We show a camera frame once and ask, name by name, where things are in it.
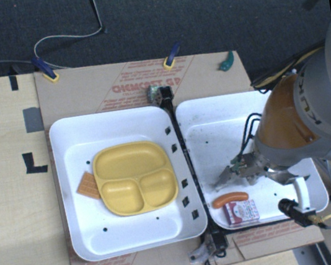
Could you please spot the brown cardboard board red print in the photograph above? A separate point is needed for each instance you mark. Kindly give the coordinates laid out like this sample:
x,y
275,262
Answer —
x,y
98,86

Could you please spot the red and white small carton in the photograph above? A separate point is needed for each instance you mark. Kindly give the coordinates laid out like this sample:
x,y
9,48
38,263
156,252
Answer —
x,y
241,212

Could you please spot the thin black and white rod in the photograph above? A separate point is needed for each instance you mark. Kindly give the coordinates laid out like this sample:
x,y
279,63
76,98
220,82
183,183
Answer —
x,y
183,144

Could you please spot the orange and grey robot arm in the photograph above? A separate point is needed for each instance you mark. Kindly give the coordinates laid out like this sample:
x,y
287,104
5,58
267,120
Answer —
x,y
291,114

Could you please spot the orange toy sausage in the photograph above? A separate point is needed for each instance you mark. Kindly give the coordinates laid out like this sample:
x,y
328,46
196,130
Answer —
x,y
230,198

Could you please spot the yellow divided plate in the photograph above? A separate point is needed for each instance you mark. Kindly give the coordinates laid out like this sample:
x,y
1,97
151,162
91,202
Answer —
x,y
130,166

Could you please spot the teal toy pepper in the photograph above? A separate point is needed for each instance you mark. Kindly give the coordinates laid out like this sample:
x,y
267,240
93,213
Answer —
x,y
226,63

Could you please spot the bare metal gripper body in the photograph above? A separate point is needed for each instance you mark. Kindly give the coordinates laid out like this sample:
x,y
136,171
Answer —
x,y
251,164

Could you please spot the white plastic tray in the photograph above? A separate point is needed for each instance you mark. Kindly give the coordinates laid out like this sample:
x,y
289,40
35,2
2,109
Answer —
x,y
132,232
217,139

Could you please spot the black cylinder on white bracket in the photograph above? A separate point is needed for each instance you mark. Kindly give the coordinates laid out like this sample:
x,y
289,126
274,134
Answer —
x,y
294,207

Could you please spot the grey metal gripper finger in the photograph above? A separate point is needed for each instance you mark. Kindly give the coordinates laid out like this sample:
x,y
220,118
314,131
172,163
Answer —
x,y
253,179
224,177

